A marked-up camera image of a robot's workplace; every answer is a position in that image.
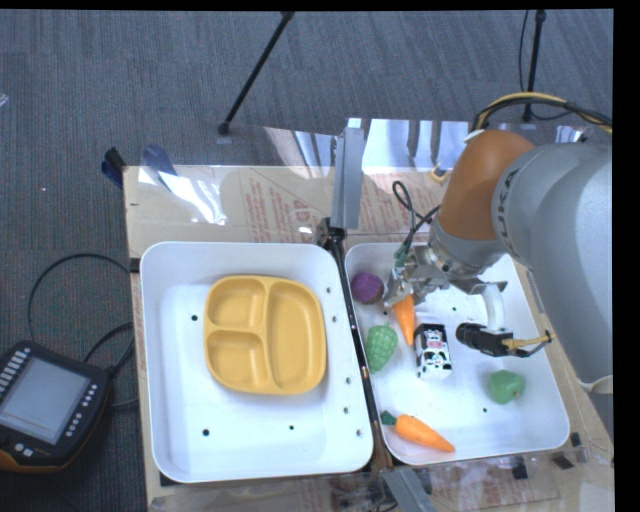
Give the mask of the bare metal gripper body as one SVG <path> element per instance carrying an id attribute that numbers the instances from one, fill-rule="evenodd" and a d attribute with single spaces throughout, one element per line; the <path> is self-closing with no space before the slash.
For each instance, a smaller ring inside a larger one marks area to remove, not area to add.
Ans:
<path id="1" fill-rule="evenodd" d="M 392 269 L 398 269 L 406 281 L 406 296 L 412 295 L 411 282 L 424 278 L 439 278 L 442 288 L 451 286 L 468 295 L 481 293 L 481 268 L 456 259 L 444 249 L 431 245 L 401 245 L 394 253 Z"/>

